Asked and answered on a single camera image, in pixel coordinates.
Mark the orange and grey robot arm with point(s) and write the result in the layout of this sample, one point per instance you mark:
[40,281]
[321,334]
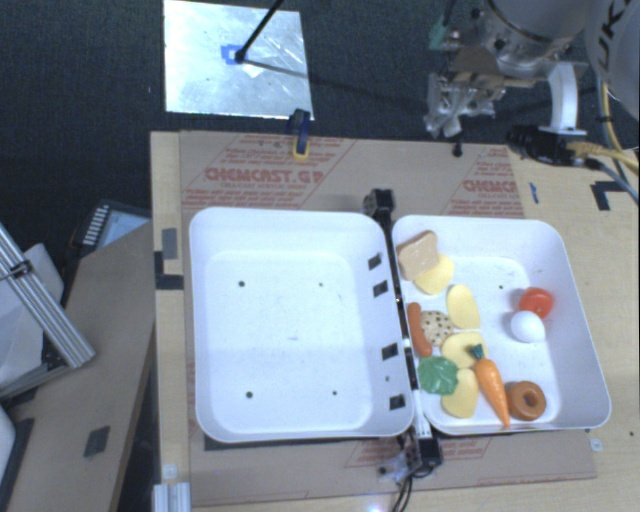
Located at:
[620,50]

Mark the beige dotted biscuit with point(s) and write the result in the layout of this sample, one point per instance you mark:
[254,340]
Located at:
[436,327]

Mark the black cylinder on white bracket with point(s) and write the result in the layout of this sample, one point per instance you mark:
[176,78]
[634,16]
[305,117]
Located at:
[564,100]

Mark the white plastic tray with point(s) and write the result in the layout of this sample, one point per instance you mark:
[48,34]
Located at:
[280,340]
[565,380]

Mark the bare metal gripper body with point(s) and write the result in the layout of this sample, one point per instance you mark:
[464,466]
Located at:
[520,55]

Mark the brown cardboard board red print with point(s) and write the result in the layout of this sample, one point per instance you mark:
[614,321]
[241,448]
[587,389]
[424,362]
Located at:
[350,165]

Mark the white egg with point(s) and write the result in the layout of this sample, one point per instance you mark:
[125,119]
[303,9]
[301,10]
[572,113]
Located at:
[527,326]

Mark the orange carrot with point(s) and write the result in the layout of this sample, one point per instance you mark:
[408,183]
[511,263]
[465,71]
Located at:
[492,387]

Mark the green lettuce leaf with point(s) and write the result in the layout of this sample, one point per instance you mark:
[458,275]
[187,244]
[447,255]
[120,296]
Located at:
[437,375]

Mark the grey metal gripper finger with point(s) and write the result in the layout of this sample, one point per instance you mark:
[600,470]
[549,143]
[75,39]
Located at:
[477,102]
[442,102]

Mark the brown doughnut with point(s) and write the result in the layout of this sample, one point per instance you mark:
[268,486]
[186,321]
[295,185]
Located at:
[515,402]

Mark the red tomato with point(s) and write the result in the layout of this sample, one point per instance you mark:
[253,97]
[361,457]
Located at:
[536,300]

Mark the brown bread slice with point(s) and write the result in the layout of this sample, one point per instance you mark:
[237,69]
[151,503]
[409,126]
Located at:
[417,254]

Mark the yellow potato crisp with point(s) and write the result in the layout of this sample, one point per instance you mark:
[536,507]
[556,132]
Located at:
[436,279]
[461,397]
[457,349]
[462,307]

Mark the thin black and white rod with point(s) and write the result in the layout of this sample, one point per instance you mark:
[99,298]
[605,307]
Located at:
[400,300]

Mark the orange sausage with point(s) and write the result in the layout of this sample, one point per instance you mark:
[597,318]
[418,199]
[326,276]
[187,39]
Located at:
[418,330]

